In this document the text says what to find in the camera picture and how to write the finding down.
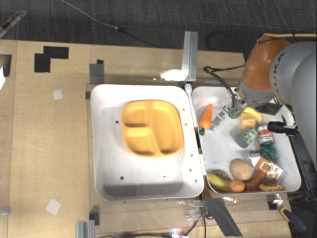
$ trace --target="white basin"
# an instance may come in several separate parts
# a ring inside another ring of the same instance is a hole
[[[174,154],[145,158],[125,147],[120,125],[124,106],[137,100],[162,100],[178,111],[184,145]],[[95,186],[104,200],[183,198],[204,187],[188,97],[175,86],[99,85],[91,93]]]

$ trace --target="orange box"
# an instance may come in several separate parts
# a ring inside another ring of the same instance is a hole
[[[255,169],[264,173],[268,177],[278,179],[283,173],[283,169],[272,161],[263,158],[259,153],[249,154]]]

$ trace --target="can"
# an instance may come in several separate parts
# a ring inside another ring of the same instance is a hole
[[[246,129],[236,137],[236,143],[242,148],[247,148],[257,136],[258,133],[256,129],[253,127],[246,127]]]
[[[267,129],[267,126],[258,127],[258,139],[260,145],[271,145],[273,144],[272,133]]]

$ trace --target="white paper square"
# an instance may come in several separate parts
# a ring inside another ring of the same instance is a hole
[[[4,82],[5,82],[5,77],[3,74],[3,67],[1,67],[1,69],[0,69],[0,90],[3,87]]]
[[[54,91],[54,100],[61,100],[63,98],[63,93],[61,90]]]
[[[45,210],[47,210],[49,213],[57,215],[60,207],[61,203],[58,203],[54,199],[51,199]]]

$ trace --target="banana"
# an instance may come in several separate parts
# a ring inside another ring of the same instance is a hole
[[[208,181],[213,187],[220,189],[220,190],[223,190],[225,192],[230,192],[228,181],[221,179],[220,177],[216,176],[215,174],[208,173],[208,172],[207,172],[207,174],[208,174]]]

